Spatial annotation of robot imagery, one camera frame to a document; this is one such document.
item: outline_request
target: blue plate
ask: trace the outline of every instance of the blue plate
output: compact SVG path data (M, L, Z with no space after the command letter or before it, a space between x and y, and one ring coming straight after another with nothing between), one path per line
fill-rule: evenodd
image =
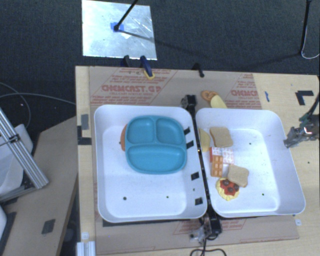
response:
M137 172L175 173L187 162L184 130L169 117L138 116L128 123L125 131L125 156Z

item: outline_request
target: black rod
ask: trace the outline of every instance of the black rod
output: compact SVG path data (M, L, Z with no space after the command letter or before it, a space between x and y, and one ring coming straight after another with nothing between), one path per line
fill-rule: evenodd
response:
M309 9L310 9L310 3L311 2L312 2L312 0L306 0L304 21L303 21L303 31L302 31L301 46L300 46L300 54L304 50L304 45L305 45L305 41L306 41Z
M126 11L126 13L123 15L123 17L120 19L120 21L118 22L117 25L115 25L113 27L113 30L114 31L118 31L119 30L119 27L121 25L121 23L125 20L125 18L128 16L128 14L130 13L130 11L132 10L133 7L135 7L136 3L138 2L139 0L134 0L134 2L131 4L131 6L129 7L129 9Z

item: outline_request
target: dark floor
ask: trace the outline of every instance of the dark floor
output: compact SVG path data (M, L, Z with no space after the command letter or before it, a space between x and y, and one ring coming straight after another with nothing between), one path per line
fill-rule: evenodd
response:
M127 3L131 0L110 2ZM75 102L75 66L119 66L114 58L82 55L81 0L0 2L0 82L20 93ZM140 0L149 5L157 61L152 68L319 75L319 57L299 50L305 0ZM319 53L320 0L310 4L305 54ZM28 109L0 83L0 107L13 125L27 124ZM25 96L27 130L39 133L73 117L76 107Z

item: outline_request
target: blue mark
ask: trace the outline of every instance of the blue mark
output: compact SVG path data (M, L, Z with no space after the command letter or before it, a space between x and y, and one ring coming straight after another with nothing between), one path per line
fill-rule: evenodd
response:
M118 24L118 22L111 22L110 23L110 28L112 29L113 32L118 32L118 31L114 31L114 27L117 24ZM125 26L123 24L120 24L119 30L125 31Z
M270 102L270 100L269 100L269 94L268 94L266 91L264 91L264 94L265 94L266 101L267 101L267 102Z

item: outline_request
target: metal sheet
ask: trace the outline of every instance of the metal sheet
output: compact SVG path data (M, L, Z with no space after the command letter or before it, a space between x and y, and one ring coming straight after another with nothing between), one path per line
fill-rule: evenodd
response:
M154 31L149 6L135 5L123 21L117 24L130 4L82 0L83 55L91 57L157 60Z

